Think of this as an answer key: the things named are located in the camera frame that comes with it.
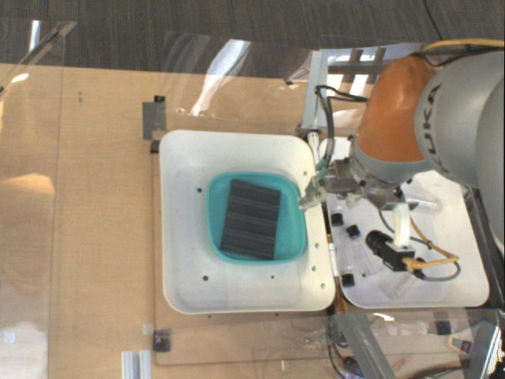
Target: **white mounting plate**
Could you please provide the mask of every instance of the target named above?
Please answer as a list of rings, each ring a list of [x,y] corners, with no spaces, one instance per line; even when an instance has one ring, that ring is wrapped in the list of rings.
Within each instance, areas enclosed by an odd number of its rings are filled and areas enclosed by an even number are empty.
[[[304,141],[176,130],[162,139],[159,158],[163,291],[174,309],[189,314],[315,311],[330,305],[335,281],[320,206],[305,213],[307,249],[289,263],[232,264],[215,254],[208,237],[205,190],[212,178],[229,171],[271,172],[303,193],[315,174]]]
[[[342,253],[349,249],[349,244],[362,246],[361,252],[355,253],[367,254],[367,257],[362,257],[361,260],[351,261],[355,267],[353,272],[355,285],[343,288],[345,296],[354,305],[366,309],[482,305],[488,299],[489,284],[466,211],[461,186],[435,171],[430,171],[417,174],[412,184],[405,184],[402,188],[407,199],[425,200],[412,211],[411,215],[428,238],[439,247],[460,257],[461,274],[447,282],[426,282],[407,272],[392,272],[378,257],[373,256],[372,251],[365,245],[365,237],[371,230],[387,233],[377,209],[367,200],[360,200],[356,208],[349,209],[345,201],[339,201],[336,196],[331,195],[327,200],[328,211],[341,212],[345,226],[356,224],[361,231],[361,237],[350,244],[349,241],[346,243],[345,239],[339,240],[339,236],[344,237],[339,231],[341,228],[332,227],[339,271],[344,268],[342,263],[339,263],[339,256],[347,262],[352,258],[349,254],[342,256]],[[383,214],[392,226],[391,213]],[[416,257],[423,257],[426,261],[443,257],[422,244],[411,242],[411,246],[416,250]],[[427,268],[425,274],[448,276],[454,271],[453,265],[442,265]]]

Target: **metal bracket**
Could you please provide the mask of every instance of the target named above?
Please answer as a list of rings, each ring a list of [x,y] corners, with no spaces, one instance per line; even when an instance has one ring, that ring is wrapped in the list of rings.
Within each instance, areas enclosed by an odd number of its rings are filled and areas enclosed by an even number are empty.
[[[123,351],[122,379],[152,379],[151,350]]]
[[[154,352],[170,352],[171,349],[170,330],[156,330],[152,337],[152,350]]]
[[[155,130],[166,130],[166,103],[164,96],[155,96],[154,103],[142,103],[142,137],[152,139]]]
[[[159,153],[159,141],[152,141],[151,142],[151,154],[157,154]]]
[[[310,183],[307,185],[307,188],[305,188],[305,195],[303,198],[300,198],[298,200],[298,206],[303,212],[305,212],[312,206],[316,206],[321,202],[325,202],[326,196],[326,189],[319,183],[317,177],[314,176],[311,178]]]
[[[310,63],[309,82],[305,96],[305,109],[300,129],[322,129],[326,126],[323,110],[317,102],[314,88],[318,84],[326,84],[328,75],[328,56],[326,50],[314,51]]]

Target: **glass panel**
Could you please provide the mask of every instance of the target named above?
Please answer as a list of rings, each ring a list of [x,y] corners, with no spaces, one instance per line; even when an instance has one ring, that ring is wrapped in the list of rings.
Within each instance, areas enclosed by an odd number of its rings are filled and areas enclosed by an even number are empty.
[[[72,27],[0,21],[1,378],[47,376],[62,65]],[[5,64],[16,55],[19,63]]]

